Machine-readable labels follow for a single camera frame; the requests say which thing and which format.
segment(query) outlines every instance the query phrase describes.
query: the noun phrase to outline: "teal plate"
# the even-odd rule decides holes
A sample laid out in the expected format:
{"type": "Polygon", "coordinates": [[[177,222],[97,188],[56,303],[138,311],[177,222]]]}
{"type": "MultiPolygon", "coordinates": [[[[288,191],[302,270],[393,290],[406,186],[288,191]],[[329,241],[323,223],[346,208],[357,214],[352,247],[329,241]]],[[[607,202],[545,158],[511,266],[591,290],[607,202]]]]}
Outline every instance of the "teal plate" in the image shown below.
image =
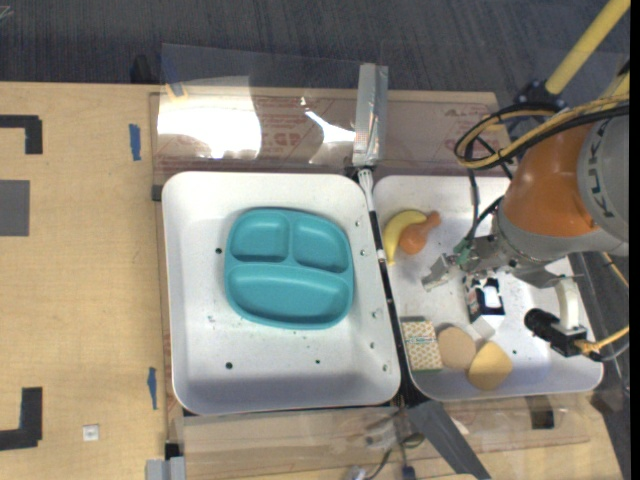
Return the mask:
{"type": "Polygon", "coordinates": [[[257,208],[231,228],[224,263],[231,307],[253,322],[326,329],[353,301],[353,259],[344,232],[306,212],[257,208]]]}

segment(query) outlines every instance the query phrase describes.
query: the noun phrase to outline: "banana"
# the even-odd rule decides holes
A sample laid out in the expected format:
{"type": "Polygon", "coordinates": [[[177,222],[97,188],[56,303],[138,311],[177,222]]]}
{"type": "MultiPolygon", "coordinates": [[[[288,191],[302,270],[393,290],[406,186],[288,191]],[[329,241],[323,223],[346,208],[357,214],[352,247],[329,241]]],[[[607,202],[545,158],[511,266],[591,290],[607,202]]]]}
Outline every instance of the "banana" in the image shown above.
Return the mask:
{"type": "Polygon", "coordinates": [[[387,255],[387,264],[395,263],[394,257],[398,249],[398,242],[402,231],[411,224],[420,224],[427,220],[427,216],[418,210],[405,210],[394,215],[382,232],[382,246],[387,255]]]}

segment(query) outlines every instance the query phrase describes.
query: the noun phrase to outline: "wooden surface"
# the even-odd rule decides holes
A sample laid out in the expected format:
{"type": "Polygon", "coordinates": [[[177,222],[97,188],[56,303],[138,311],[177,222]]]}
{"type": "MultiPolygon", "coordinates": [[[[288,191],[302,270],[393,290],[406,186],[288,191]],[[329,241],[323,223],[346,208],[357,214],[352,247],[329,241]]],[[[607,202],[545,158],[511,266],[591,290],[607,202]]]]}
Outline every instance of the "wooden surface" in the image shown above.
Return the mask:
{"type": "MultiPolygon", "coordinates": [[[[155,90],[0,83],[0,113],[37,114],[44,123],[37,156],[24,155],[22,130],[0,129],[0,179],[31,181],[30,236],[0,237],[0,429],[17,427],[21,388],[44,391],[43,440],[0,452],[2,480],[144,478],[145,461],[163,455],[148,124],[155,90]],[[129,124],[141,129],[141,161],[132,158],[129,124]],[[156,369],[158,410],[149,368],[156,369]],[[100,440],[83,442],[82,426],[95,423],[100,440]]],[[[602,418],[580,400],[586,440],[482,453],[487,469],[495,478],[620,478],[602,418]]],[[[452,474],[442,459],[414,466],[419,478],[452,474]]],[[[254,479],[341,479],[344,472],[254,479]]],[[[378,478],[398,478],[397,464],[378,478]]]]}

